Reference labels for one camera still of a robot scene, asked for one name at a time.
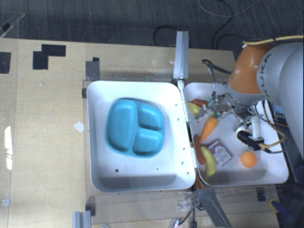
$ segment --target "blue plate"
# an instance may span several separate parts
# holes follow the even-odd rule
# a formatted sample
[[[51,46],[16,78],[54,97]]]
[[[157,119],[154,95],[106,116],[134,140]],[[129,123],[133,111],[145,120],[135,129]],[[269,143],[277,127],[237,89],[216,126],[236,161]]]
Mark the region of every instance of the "blue plate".
[[[162,149],[164,133],[164,117],[159,109],[140,101],[121,99],[110,108],[105,141],[121,154],[152,157]]]

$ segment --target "toy banana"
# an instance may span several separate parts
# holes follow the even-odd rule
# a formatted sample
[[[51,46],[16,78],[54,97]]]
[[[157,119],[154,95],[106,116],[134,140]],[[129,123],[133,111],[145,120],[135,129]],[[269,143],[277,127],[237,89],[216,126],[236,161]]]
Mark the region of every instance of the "toy banana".
[[[209,178],[212,175],[215,174],[216,171],[216,160],[215,157],[213,156],[212,152],[210,149],[208,149],[205,146],[201,146],[201,151],[206,159],[206,171],[205,171],[205,178]]]

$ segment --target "wooden table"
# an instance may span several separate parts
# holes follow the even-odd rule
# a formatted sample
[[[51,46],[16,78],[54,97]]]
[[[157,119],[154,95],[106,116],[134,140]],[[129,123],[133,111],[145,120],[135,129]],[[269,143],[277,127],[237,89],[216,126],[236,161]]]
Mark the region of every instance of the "wooden table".
[[[87,199],[86,179],[89,177],[86,175],[84,132],[74,127],[84,122],[82,87],[86,61],[92,61],[93,57],[100,59],[102,79],[143,76],[147,80],[158,77],[165,81],[173,72],[175,49],[14,39],[0,42],[0,51],[12,53],[10,73],[0,75],[0,100],[5,103],[0,110],[7,117],[0,125],[0,195],[10,200],[8,206],[0,207],[0,227],[70,228],[73,212],[83,212]],[[49,57],[48,70],[33,70],[33,51],[41,51],[42,44],[66,45],[66,56]],[[190,49],[188,82],[211,82],[201,63],[203,58],[230,70],[234,64],[230,51]],[[227,79],[221,73],[216,73],[216,77],[221,82]],[[6,167],[8,153],[2,145],[3,131],[9,125],[13,137],[12,171]],[[258,202],[254,188],[252,190],[227,190],[218,194],[231,224],[234,227],[278,227],[275,213],[267,202]],[[275,189],[269,187],[266,196],[277,198]],[[110,220],[121,216],[119,213],[111,215]],[[196,215],[198,227],[213,227],[205,211]],[[170,220],[109,225],[111,228],[166,228]]]

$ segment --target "carrot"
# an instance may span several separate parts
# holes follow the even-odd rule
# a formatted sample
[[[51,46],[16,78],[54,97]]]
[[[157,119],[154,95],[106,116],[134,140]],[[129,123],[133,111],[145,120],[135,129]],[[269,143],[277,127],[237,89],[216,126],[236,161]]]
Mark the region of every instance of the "carrot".
[[[203,165],[206,163],[206,159],[203,155],[203,152],[200,149],[200,137],[198,135],[193,136],[193,142],[194,142],[194,148],[196,153],[196,158],[198,159],[198,162]]]
[[[192,103],[198,105],[199,107],[202,107],[203,105],[208,105],[208,101],[202,101],[198,99],[194,99]]]
[[[218,125],[218,121],[214,116],[209,118],[206,121],[205,126],[203,127],[203,129],[201,131],[200,142],[203,142],[209,136],[209,134],[213,131],[213,129],[215,129],[215,127],[217,125]]]

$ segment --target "orange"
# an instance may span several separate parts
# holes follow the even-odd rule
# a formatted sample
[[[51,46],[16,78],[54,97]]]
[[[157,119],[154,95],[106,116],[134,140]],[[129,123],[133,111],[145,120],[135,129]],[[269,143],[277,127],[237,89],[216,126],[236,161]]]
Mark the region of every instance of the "orange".
[[[253,167],[256,165],[257,157],[251,151],[246,151],[241,155],[241,161],[246,167]]]

